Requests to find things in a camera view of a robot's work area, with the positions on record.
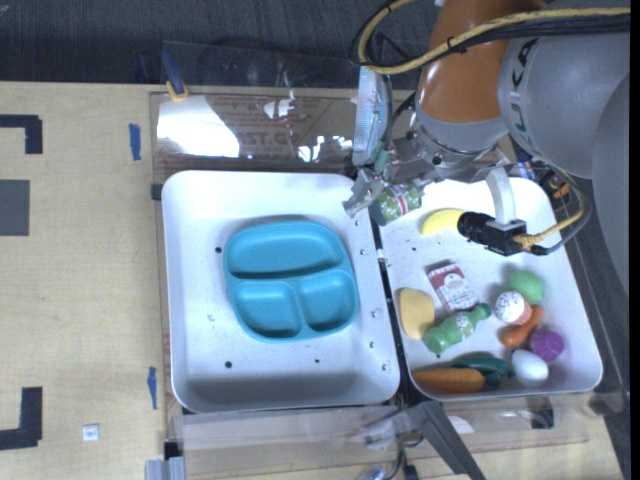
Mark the orange sausage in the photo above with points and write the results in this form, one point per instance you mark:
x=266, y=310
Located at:
x=517, y=335

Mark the green bottle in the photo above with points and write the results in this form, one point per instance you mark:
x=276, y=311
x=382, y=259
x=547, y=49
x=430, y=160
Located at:
x=452, y=329

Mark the white egg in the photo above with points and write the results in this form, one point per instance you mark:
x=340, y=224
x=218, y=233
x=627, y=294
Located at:
x=530, y=368

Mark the orange carrot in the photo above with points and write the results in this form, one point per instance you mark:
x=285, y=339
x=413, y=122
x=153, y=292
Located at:
x=450, y=380

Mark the green toy lettuce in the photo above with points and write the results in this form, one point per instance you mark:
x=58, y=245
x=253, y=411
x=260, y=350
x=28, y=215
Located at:
x=527, y=285

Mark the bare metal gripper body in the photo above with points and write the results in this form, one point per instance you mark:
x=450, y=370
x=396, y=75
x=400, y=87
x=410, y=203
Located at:
x=425, y=160

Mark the blue divided plate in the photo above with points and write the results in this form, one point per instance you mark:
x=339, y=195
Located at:
x=290, y=278

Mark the red and white carton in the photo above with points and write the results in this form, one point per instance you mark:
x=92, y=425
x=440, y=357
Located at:
x=452, y=288

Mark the black cylinder on white bracket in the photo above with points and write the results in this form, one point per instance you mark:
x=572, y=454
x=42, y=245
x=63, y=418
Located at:
x=492, y=230

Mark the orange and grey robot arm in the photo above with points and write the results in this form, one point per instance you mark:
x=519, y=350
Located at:
x=465, y=68

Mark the yellow toy bread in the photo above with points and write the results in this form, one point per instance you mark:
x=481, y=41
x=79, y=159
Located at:
x=416, y=313

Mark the thin black and white rod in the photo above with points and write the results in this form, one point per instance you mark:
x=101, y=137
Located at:
x=387, y=278

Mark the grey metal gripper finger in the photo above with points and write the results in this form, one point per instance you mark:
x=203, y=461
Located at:
x=364, y=193

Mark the purple grapes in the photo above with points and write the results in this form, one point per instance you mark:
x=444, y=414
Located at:
x=547, y=345

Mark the yellow banana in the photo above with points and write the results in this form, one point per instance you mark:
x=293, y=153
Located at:
x=440, y=222

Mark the green and red can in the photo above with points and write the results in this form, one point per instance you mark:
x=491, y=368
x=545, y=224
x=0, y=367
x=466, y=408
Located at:
x=400, y=202

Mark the white plastic tray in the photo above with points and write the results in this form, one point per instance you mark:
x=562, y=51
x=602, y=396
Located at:
x=200, y=278
x=480, y=258

